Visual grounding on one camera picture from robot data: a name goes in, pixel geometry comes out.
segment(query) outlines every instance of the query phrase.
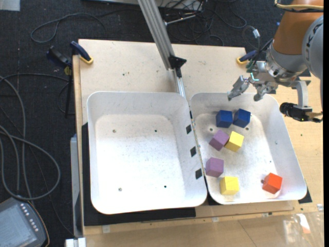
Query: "white tray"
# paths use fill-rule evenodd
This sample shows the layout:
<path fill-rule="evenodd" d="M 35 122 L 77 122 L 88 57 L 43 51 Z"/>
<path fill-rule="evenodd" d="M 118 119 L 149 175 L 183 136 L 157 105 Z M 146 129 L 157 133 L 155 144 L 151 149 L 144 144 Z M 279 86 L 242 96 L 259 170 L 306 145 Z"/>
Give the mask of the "white tray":
<path fill-rule="evenodd" d="M 191 98 L 190 108 L 200 145 L 203 165 L 211 157 L 224 160 L 224 173 L 219 178 L 206 176 L 211 197 L 220 204 L 299 200 L 307 192 L 306 183 L 291 144 L 283 115 L 277 101 L 265 95 L 260 101 L 254 94 L 244 93 L 228 101 L 227 93 L 198 93 Z M 246 128 L 231 125 L 216 127 L 219 110 L 235 112 L 239 108 L 250 111 Z M 244 136 L 242 147 L 233 152 L 225 147 L 217 151 L 209 141 L 218 129 Z M 262 182 L 270 172 L 283 178 L 281 190 L 275 195 L 262 189 Z M 239 178 L 240 191 L 232 196 L 222 195 L 220 180 L 224 176 Z"/>
<path fill-rule="evenodd" d="M 95 92 L 87 115 L 97 211 L 195 207 L 205 201 L 189 106 L 178 93 Z"/>

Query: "block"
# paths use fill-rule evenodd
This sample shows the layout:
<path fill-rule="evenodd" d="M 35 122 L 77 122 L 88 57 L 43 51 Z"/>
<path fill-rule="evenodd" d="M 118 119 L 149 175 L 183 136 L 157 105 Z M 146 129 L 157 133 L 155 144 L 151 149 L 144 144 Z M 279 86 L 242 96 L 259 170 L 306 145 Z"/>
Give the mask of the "block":
<path fill-rule="evenodd" d="M 239 180 L 237 177 L 223 177 L 220 187 L 222 195 L 234 195 L 239 191 Z"/>
<path fill-rule="evenodd" d="M 245 137 L 243 135 L 232 131 L 228 142 L 225 144 L 225 148 L 230 149 L 233 152 L 237 152 L 242 146 L 244 138 Z"/>
<path fill-rule="evenodd" d="M 221 129 L 219 129 L 213 138 L 210 140 L 209 144 L 215 148 L 216 150 L 220 151 L 224 145 L 227 143 L 229 139 L 229 135 L 225 132 L 223 132 Z"/>
<path fill-rule="evenodd" d="M 270 173 L 264 179 L 263 190 L 275 194 L 281 189 L 281 185 L 282 185 L 282 177 Z"/>
<path fill-rule="evenodd" d="M 250 123 L 250 115 L 250 112 L 238 109 L 234 114 L 233 124 L 242 128 L 246 127 Z"/>
<path fill-rule="evenodd" d="M 206 175 L 218 178 L 224 172 L 224 160 L 211 157 L 206 162 Z"/>
<path fill-rule="evenodd" d="M 216 114 L 216 126 L 229 128 L 233 123 L 233 113 L 231 111 L 220 110 Z"/>

